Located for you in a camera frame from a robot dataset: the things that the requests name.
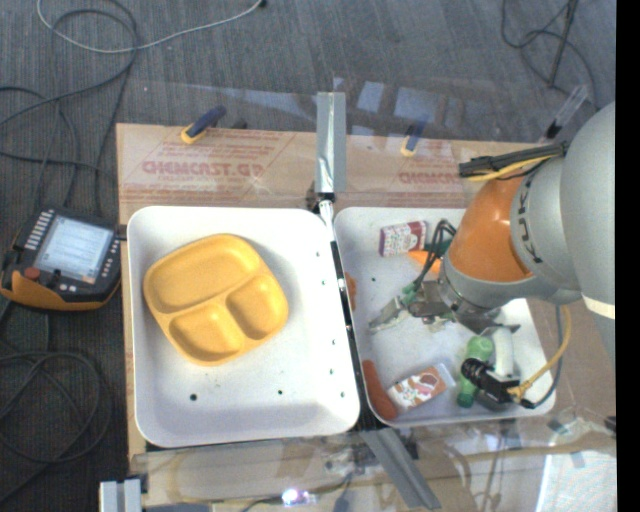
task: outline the white tray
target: white tray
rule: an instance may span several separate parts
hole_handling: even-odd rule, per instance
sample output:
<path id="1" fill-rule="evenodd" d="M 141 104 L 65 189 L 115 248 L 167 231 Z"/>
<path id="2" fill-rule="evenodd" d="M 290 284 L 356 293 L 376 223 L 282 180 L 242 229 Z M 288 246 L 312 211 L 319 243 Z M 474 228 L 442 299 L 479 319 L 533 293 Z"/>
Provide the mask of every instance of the white tray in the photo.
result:
<path id="1" fill-rule="evenodd" d="M 457 225 L 464 210 L 416 208 L 347 208 L 336 215 L 335 230 L 345 272 L 357 283 L 355 310 L 352 312 L 356 344 L 360 360 L 370 359 L 376 365 L 380 381 L 388 389 L 396 381 L 433 364 L 444 364 L 454 379 L 460 375 L 466 344 L 474 333 L 457 323 L 449 323 L 440 332 L 432 333 L 419 318 L 409 317 L 394 327 L 370 333 L 368 324 L 403 287 L 420 273 L 420 265 L 405 255 L 382 257 L 378 254 L 380 228 L 403 222 L 426 220 L 431 237 L 440 219 Z M 531 376 L 545 363 L 540 339 L 533 325 L 525 300 L 510 302 L 496 319 L 499 323 L 518 324 L 513 335 L 514 360 L 524 378 Z M 551 375 L 545 373 L 528 391 L 527 398 L 536 401 L 551 385 Z M 476 403 L 469 409 L 456 404 L 457 389 L 398 416 L 393 421 L 381 421 L 394 427 L 411 427 L 435 423 L 479 421 L 544 414 L 553 407 L 555 394 L 537 409 L 524 409 L 511 404 L 504 410 L 490 410 Z"/>
<path id="2" fill-rule="evenodd" d="M 186 361 L 146 306 L 149 266 L 205 236 L 247 239 L 289 303 L 282 331 L 217 367 Z M 135 417 L 152 444 L 201 444 L 331 435 L 349 430 L 360 404 L 329 237 L 304 210 L 152 206 L 128 226 Z"/>

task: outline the yellow plate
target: yellow plate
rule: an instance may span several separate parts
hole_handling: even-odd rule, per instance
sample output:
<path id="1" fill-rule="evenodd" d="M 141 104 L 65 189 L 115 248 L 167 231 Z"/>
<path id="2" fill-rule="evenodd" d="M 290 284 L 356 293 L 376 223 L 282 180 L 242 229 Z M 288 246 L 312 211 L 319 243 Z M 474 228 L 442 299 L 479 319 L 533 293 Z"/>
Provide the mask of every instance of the yellow plate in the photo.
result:
<path id="1" fill-rule="evenodd" d="M 277 279 L 244 239 L 213 235 L 147 270 L 143 293 L 169 341 L 189 361 L 226 363 L 261 345 L 289 312 Z"/>

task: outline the dark gray floor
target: dark gray floor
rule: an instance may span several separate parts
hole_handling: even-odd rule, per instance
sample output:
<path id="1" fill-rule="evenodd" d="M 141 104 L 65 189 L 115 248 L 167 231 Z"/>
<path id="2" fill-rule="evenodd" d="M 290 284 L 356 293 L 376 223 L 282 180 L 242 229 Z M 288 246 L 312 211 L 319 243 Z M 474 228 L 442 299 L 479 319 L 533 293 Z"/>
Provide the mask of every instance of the dark gray floor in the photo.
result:
<path id="1" fill-rule="evenodd" d="M 250 0 L 123 3 L 137 20 L 143 43 L 252 5 Z M 110 77 L 130 54 L 77 48 L 52 37 L 37 15 L 35 0 L 0 0 L 0 150 L 41 160 L 54 132 L 50 157 L 102 169 L 96 178 L 81 167 L 72 181 L 71 166 L 49 164 L 39 188 L 41 165 L 1 156 L 1 248 L 10 245 L 34 205 L 45 200 L 62 203 L 68 196 L 67 204 L 80 211 L 117 218 L 114 114 L 117 122 L 182 125 L 222 102 L 229 108 L 222 126 L 242 118 L 251 128 L 314 131 L 312 95 L 339 90 L 347 94 L 354 133 L 401 135 L 408 124 L 423 118 L 424 136 L 430 138 L 535 142 L 568 93 L 585 85 L 587 102 L 558 137 L 570 140 L 595 109 L 615 99 L 617 6 L 613 0 L 578 4 L 569 45 L 550 85 L 565 18 L 546 24 L 563 6 L 559 0 L 511 0 L 503 17 L 498 1 L 269 0 L 266 8 L 235 22 L 139 50 L 127 75 L 62 99 L 60 108 L 78 140 L 74 154 L 69 132 L 60 130 L 52 106 L 2 121 L 38 101 L 33 93 L 15 88 L 51 98 Z M 79 7 L 106 9 L 123 19 L 123 11 L 110 1 L 42 2 L 49 22 L 62 16 L 59 29 L 86 45 L 104 49 L 130 44 L 127 30 L 111 17 L 69 14 Z M 534 30 L 544 33 L 517 50 L 501 37 L 503 26 L 511 42 L 524 41 Z M 86 509 L 94 510 L 97 482 L 126 476 L 121 311 L 116 296 L 96 312 L 49 316 L 48 348 L 90 358 L 110 395 L 100 402 L 87 438 L 70 453 L 99 436 L 108 409 L 112 415 L 102 442 L 75 462 L 43 469 L 3 444 L 0 499 L 17 490 L 0 509 L 84 510 L 86 497 Z M 45 315 L 12 307 L 0 325 L 0 355 L 43 350 L 46 332 Z M 52 364 L 58 366 L 50 371 L 64 376 L 60 379 L 66 379 L 85 413 L 95 398 L 91 377 L 68 363 Z M 7 411 L 5 404 L 28 366 L 4 360 L 2 365 L 0 434 L 30 454 L 56 455 L 78 430 L 72 409 L 40 378 Z"/>

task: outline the green bottle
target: green bottle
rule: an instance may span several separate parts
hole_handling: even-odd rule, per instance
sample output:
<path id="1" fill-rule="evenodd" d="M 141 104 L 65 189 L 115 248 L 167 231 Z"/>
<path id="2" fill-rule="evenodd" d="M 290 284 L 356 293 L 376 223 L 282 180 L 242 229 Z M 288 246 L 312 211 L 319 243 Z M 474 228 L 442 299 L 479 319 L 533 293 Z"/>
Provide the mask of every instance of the green bottle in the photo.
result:
<path id="1" fill-rule="evenodd" d="M 473 357 L 480 361 L 488 361 L 493 354 L 493 341 L 484 336 L 473 336 L 467 343 L 467 353 L 465 359 Z M 460 392 L 458 393 L 458 405 L 469 408 L 473 405 L 478 388 L 464 375 L 460 374 Z"/>

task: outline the yellow cable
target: yellow cable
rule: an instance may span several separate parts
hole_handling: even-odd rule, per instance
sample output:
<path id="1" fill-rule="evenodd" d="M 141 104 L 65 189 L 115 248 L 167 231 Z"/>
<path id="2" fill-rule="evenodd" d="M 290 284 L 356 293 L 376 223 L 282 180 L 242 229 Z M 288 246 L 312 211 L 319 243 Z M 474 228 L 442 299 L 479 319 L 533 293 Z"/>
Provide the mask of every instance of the yellow cable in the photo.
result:
<path id="1" fill-rule="evenodd" d="M 499 178 L 501 176 L 504 176 L 505 174 L 508 174 L 512 171 L 515 171 L 516 169 L 520 169 L 526 165 L 530 165 L 530 164 L 535 164 L 537 162 L 542 162 L 543 160 L 549 160 L 551 157 L 549 155 L 546 156 L 540 156 L 537 158 L 531 158 L 529 160 L 523 160 L 522 162 L 516 162 L 513 163 L 511 165 L 507 165 L 506 167 L 503 167 L 502 169 L 500 169 L 499 171 L 496 172 L 489 172 L 488 174 L 482 174 L 480 176 L 469 176 L 468 178 L 466 178 L 469 181 L 489 181 L 489 180 L 495 180 L 496 178 Z"/>
<path id="2" fill-rule="evenodd" d="M 542 368 L 540 368 L 533 376 L 529 377 L 526 381 L 524 381 L 519 386 L 514 386 L 512 388 L 507 389 L 507 392 L 513 396 L 516 402 L 520 402 L 524 394 L 529 390 L 529 388 L 533 385 L 533 383 L 538 380 L 546 371 L 555 366 L 558 360 L 562 357 L 565 350 L 569 346 L 569 341 L 571 341 L 571 313 L 569 312 L 569 308 L 567 306 L 562 306 L 561 308 L 562 316 L 565 319 L 564 333 L 562 335 L 562 343 L 558 348 L 557 352 L 553 355 L 551 359 L 545 364 Z"/>

